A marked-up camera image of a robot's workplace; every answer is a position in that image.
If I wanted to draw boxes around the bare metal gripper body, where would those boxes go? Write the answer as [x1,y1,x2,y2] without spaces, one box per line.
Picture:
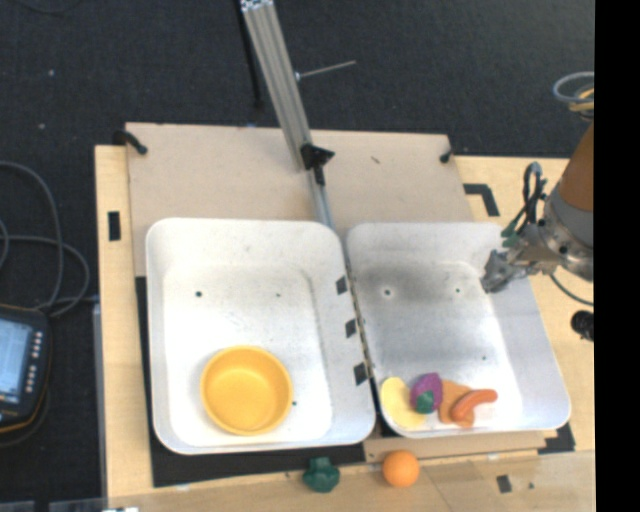
[506,218,595,283]

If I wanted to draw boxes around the white plastic tray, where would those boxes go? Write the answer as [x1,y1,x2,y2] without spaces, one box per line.
[344,220,573,441]
[144,216,378,457]

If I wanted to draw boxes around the orange sausage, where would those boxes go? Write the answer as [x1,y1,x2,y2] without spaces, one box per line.
[450,388,500,423]

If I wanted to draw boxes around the purple eggplant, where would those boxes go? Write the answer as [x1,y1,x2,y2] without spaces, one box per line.
[409,371,445,416]

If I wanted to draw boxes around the orange flat bread slice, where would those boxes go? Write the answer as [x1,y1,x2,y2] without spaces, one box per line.
[436,379,477,430]

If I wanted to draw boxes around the pale yellow round slice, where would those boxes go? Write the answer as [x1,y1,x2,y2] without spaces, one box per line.
[379,375,427,431]

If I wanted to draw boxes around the orange ball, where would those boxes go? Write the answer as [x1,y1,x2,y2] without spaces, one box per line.
[381,449,422,489]

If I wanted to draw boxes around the green broccoli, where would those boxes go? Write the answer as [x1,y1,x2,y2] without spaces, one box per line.
[301,455,342,494]

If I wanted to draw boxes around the yellow bowl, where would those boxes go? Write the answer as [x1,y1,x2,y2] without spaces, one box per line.
[199,344,295,437]

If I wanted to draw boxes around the brown cardboard board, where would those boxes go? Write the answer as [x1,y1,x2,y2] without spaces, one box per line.
[123,121,551,464]

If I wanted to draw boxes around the black cylinder on white bracket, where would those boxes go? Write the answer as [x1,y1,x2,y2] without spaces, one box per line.
[571,309,595,342]

